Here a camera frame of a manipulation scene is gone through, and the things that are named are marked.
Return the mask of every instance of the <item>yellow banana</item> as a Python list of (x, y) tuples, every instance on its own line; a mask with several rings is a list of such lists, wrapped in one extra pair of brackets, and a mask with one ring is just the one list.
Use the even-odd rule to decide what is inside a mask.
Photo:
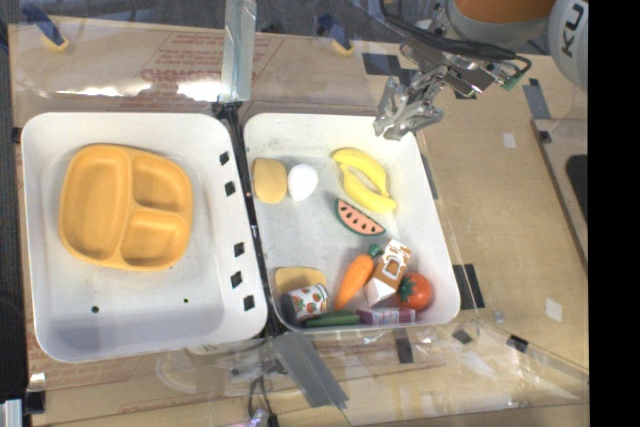
[(373, 212), (385, 213), (396, 208), (393, 198), (373, 192), (349, 170), (346, 164), (340, 164), (342, 170), (342, 186), (349, 197)]
[(387, 173), (384, 167), (371, 155), (357, 148), (342, 148), (334, 152), (331, 157), (340, 164), (346, 164), (362, 171), (371, 180), (371, 183), (378, 188), (380, 194), (384, 197), (389, 197)]

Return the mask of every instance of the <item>carrot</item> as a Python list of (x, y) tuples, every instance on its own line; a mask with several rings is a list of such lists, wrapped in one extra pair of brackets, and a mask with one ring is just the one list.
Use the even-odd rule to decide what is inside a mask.
[(371, 244), (367, 253), (356, 256), (347, 267), (338, 293), (333, 298), (333, 309), (341, 310), (356, 295), (371, 277), (375, 264), (373, 259), (382, 252), (378, 244)]

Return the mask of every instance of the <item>tomato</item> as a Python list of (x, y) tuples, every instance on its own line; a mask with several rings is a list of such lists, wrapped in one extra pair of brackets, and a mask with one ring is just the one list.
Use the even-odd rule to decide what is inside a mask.
[(407, 272), (396, 292), (400, 306), (422, 311), (431, 304), (433, 299), (433, 286), (422, 274)]

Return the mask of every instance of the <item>watermelon slice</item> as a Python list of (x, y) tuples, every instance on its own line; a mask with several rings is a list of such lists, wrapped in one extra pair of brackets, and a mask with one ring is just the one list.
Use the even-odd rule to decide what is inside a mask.
[(344, 226), (358, 235), (382, 235), (387, 231), (362, 210), (339, 198), (336, 199), (336, 215)]

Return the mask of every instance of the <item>egg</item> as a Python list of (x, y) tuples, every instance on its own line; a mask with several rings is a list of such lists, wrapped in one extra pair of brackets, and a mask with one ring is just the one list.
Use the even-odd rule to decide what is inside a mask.
[(297, 164), (289, 170), (287, 187), (294, 201), (302, 201), (318, 186), (318, 172), (309, 164)]

